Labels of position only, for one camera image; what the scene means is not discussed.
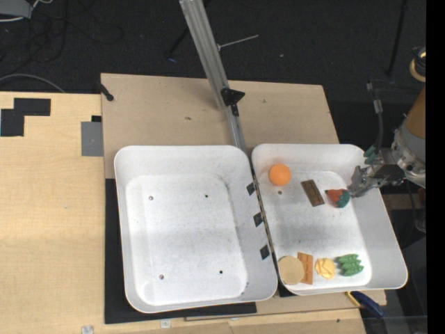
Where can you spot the yellow lumpy toy food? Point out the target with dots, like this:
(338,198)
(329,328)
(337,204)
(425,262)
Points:
(325,268)

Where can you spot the brown chocolate bar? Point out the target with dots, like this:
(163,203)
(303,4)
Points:
(312,193)

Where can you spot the tan round biscuit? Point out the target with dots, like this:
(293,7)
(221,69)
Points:
(290,270)

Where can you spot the brown flat board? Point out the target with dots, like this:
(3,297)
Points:
(167,117)

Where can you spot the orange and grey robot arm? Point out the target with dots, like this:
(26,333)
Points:
(416,117)

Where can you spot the orange ball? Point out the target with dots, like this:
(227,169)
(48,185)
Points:
(280,174)

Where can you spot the orange rectangular wafer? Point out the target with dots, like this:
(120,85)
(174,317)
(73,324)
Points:
(306,268)

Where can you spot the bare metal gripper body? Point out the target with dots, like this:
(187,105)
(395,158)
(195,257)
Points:
(389,174)

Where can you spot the green pea pods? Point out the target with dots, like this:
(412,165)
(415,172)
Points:
(349,265)

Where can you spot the white plastic tray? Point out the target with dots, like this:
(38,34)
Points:
(187,238)
(323,235)

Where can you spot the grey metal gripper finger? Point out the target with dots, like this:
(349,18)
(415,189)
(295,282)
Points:
(357,174)
(358,189)

